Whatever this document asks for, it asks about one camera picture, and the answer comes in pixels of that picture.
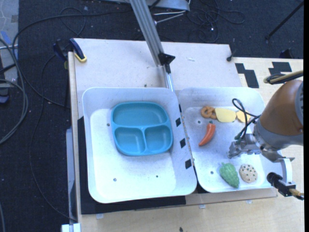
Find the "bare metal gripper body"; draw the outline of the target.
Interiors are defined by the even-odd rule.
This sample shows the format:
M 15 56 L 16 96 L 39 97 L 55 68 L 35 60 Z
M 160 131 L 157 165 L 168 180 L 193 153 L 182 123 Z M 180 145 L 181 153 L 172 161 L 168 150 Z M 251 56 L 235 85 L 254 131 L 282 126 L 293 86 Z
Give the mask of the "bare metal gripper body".
M 256 141 L 253 134 L 246 134 L 239 141 L 239 148 L 248 149 L 248 155 L 259 155 L 261 154 L 260 144 Z

